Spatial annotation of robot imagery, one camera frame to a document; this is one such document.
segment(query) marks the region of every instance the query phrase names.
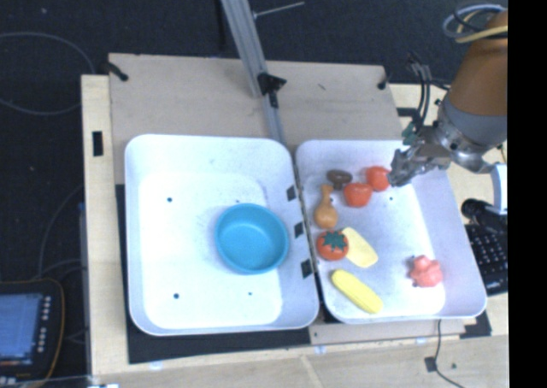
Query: wooden table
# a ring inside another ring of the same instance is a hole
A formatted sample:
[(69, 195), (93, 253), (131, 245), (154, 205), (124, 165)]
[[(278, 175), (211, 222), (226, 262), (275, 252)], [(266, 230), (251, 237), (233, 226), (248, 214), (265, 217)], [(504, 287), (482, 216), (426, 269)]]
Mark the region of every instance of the wooden table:
[[(435, 321), (334, 326), (318, 320), (309, 328), (309, 346), (129, 364), (115, 199), (115, 185), (123, 184), (125, 144), (144, 132), (267, 137), (268, 131), (239, 60), (123, 54), (109, 59), (128, 81), (82, 77), (90, 371), (96, 383), (445, 386), (424, 364), (435, 353)], [(407, 120), (397, 117), (397, 106), (417, 104), (415, 85), (378, 88), (380, 66), (268, 62), (268, 68), (287, 79), (279, 116), (290, 151), (312, 138), (399, 139)], [(489, 158), (499, 160), (496, 153)], [(491, 202), (488, 176), (453, 165), (449, 177), (459, 204), (468, 197)], [(474, 320), (443, 321), (439, 369), (463, 385), (509, 383), (507, 295), (489, 298), (487, 314), (491, 337), (460, 340)]]

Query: black keyboard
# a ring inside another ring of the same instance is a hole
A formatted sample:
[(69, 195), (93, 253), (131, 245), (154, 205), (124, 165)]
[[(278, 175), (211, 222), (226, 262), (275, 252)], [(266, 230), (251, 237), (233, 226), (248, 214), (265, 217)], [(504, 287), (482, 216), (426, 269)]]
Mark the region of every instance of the black keyboard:
[(483, 226), (465, 226), (488, 296), (507, 292), (507, 232), (491, 232)]

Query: tray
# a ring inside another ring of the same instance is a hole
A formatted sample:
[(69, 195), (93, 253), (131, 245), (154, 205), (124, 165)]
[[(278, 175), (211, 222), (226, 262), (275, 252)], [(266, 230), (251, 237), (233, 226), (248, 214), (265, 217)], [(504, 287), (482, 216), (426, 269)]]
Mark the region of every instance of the tray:
[[(297, 329), (317, 316), (303, 212), (289, 152), (263, 138), (145, 134), (126, 147), (129, 312), (157, 336)], [(216, 219), (237, 203), (272, 210), (291, 243), (263, 274), (235, 273), (215, 249)]]
[[(326, 172), (343, 169), (352, 173), (354, 181), (364, 181), (364, 168), (390, 168), (394, 151), (401, 147), (394, 140), (312, 140), (298, 147), (296, 164), (311, 241), (324, 231), (313, 222), (313, 213), (321, 199), (321, 184), (329, 183)], [(468, 318), (485, 309), (485, 289), (445, 171), (432, 171), (415, 177), (409, 185), (375, 192), (363, 208), (348, 207), (341, 191), (335, 191), (331, 199), (338, 211), (336, 229), (353, 227), (379, 256), (368, 268), (347, 258), (331, 262), (317, 256), (325, 305), (335, 318), (348, 324)], [(419, 255), (439, 260), (444, 273), (441, 284), (413, 286), (409, 265)], [(330, 280), (337, 268), (353, 273), (375, 290), (384, 308), (371, 315), (341, 294)]]

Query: yellow cable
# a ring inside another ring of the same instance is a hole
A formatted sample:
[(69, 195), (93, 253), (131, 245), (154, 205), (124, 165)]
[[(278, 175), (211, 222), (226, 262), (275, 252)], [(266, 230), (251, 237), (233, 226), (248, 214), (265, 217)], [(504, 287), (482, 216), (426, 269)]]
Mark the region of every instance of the yellow cable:
[(457, 43), (467, 43), (479, 40), (480, 38), (490, 37), (496, 34), (501, 34), (503, 32), (509, 31), (509, 25), (498, 26), (496, 28), (485, 29), (484, 31), (476, 32), (475, 34), (468, 35), (466, 37), (460, 37), (456, 39)]

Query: blue bowl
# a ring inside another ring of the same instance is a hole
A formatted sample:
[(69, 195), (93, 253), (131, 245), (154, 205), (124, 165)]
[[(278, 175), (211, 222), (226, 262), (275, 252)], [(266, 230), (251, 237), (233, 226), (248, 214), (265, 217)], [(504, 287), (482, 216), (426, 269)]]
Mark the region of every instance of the blue bowl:
[(278, 267), (286, 258), (289, 235), (272, 211), (242, 203), (225, 210), (217, 220), (215, 244), (228, 267), (260, 274)]

